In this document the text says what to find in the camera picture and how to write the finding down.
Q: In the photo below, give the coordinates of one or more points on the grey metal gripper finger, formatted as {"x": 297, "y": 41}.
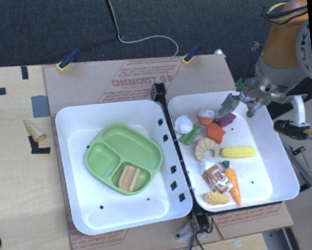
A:
{"x": 252, "y": 109}
{"x": 227, "y": 105}

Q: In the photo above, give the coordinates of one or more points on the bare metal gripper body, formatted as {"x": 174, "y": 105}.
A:
{"x": 262, "y": 94}

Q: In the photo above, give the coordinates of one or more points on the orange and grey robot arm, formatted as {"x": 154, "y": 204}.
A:
{"x": 278, "y": 50}

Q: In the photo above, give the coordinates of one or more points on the orange toy cupcake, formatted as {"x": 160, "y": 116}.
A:
{"x": 206, "y": 116}

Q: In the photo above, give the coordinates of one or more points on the orange toy wedge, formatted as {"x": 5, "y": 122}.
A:
{"x": 215, "y": 132}

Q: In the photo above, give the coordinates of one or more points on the yellow corn cob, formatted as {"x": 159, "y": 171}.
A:
{"x": 237, "y": 152}

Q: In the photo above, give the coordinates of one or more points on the tan toy croissant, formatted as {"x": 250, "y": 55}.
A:
{"x": 205, "y": 145}

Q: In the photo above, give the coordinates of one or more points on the green toy asparagus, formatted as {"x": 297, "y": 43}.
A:
{"x": 190, "y": 136}

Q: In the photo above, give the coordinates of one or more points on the white toy garlic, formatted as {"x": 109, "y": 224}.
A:
{"x": 183, "y": 123}

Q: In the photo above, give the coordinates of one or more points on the thin black rod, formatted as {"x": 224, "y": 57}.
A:
{"x": 179, "y": 152}

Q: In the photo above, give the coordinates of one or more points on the white plastic tray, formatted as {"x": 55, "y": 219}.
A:
{"x": 126, "y": 210}
{"x": 261, "y": 177}

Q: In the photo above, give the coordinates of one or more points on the orange and white carton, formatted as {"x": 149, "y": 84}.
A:
{"x": 215, "y": 177}

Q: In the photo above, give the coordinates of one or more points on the orange carrot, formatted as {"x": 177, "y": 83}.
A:
{"x": 232, "y": 181}

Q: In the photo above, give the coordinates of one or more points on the yellow bumpy toy food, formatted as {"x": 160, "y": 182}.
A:
{"x": 216, "y": 198}

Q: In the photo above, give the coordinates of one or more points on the green divided plate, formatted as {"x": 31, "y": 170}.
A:
{"x": 124, "y": 144}

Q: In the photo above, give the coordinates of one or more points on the tan hot dog bun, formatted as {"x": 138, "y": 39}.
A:
{"x": 129, "y": 177}

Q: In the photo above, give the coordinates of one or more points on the brown cardboard board red print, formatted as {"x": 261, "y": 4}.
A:
{"x": 90, "y": 84}

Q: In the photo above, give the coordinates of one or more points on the tan ice cream cone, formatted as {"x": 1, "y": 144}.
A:
{"x": 36, "y": 131}

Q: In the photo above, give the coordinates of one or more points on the black cylinder on white bracket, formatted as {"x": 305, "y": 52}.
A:
{"x": 292, "y": 129}

